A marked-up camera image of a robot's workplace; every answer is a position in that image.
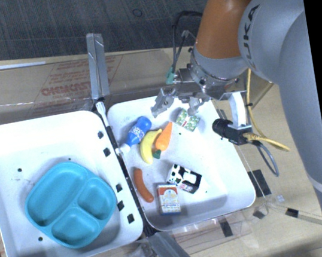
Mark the white plastic tray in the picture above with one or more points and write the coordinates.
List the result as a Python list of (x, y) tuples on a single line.
[(216, 170), (44, 137)]

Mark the green and white carton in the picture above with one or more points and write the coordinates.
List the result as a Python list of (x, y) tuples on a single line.
[(188, 122)]

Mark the brown cardboard board, red print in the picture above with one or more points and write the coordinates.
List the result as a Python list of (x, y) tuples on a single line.
[(51, 87)]

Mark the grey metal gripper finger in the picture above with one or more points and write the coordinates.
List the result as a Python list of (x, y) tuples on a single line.
[(194, 106), (162, 99)]

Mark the blue bottle with white cap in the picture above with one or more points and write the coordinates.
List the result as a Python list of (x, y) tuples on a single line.
[(137, 131)]

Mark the orange and white carton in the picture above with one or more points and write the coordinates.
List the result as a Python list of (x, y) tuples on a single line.
[(168, 199)]

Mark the orange carrot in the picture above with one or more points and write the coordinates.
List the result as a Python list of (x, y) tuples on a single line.
[(164, 139)]

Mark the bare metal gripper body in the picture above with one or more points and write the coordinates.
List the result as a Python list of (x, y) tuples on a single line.
[(191, 85)]

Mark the orange sausage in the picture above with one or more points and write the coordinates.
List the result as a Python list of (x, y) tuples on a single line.
[(142, 185)]

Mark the black and white carton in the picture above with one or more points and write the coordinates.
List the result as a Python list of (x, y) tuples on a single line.
[(184, 177)]

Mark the yellow banana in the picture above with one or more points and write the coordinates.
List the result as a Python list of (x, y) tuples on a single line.
[(146, 145)]

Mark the black cylinder on white bracket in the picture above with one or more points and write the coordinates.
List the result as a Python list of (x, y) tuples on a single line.
[(230, 132)]

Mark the blue divided plate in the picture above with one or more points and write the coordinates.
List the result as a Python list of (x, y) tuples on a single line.
[(66, 200)]

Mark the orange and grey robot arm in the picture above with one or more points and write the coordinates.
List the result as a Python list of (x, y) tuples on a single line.
[(284, 45)]

